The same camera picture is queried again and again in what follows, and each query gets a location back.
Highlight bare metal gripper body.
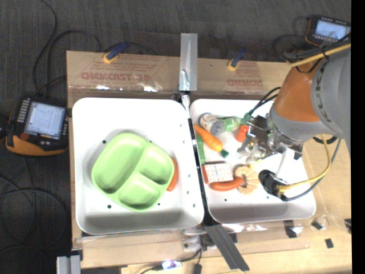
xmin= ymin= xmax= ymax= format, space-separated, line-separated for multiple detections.
xmin=246 ymin=115 xmax=303 ymax=160

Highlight orange cube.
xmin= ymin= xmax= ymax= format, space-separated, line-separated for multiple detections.
xmin=236 ymin=124 xmax=250 ymax=143

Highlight beige biscuit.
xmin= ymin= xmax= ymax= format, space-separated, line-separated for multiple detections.
xmin=234 ymin=165 xmax=262 ymax=195

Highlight green clear plastic bottle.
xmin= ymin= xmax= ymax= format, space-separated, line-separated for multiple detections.
xmin=219 ymin=115 xmax=252 ymax=132

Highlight white carton orange print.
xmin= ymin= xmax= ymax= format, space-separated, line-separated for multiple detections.
xmin=202 ymin=162 xmax=235 ymax=184

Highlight orange carrot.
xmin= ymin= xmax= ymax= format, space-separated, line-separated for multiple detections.
xmin=193 ymin=124 xmax=230 ymax=159

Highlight orange sausage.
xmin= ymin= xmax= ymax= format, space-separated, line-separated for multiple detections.
xmin=166 ymin=156 xmax=180 ymax=192
xmin=209 ymin=176 xmax=245 ymax=192

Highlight green packet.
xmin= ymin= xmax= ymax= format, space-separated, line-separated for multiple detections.
xmin=196 ymin=135 xmax=207 ymax=166

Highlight small white can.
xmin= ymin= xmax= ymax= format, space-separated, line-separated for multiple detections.
xmin=198 ymin=112 xmax=226 ymax=135

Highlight white plastic tray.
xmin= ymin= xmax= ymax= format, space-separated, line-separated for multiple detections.
xmin=71 ymin=96 xmax=205 ymax=236
xmin=189 ymin=98 xmax=317 ymax=225

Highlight green divided plate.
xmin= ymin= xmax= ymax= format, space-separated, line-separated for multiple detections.
xmin=91 ymin=132 xmax=176 ymax=213

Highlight brown cardboard board red print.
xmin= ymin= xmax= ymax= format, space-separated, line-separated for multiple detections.
xmin=66 ymin=50 xmax=352 ymax=269

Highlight black cylinder on white bracket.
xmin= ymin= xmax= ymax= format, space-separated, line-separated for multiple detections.
xmin=258 ymin=149 xmax=291 ymax=199

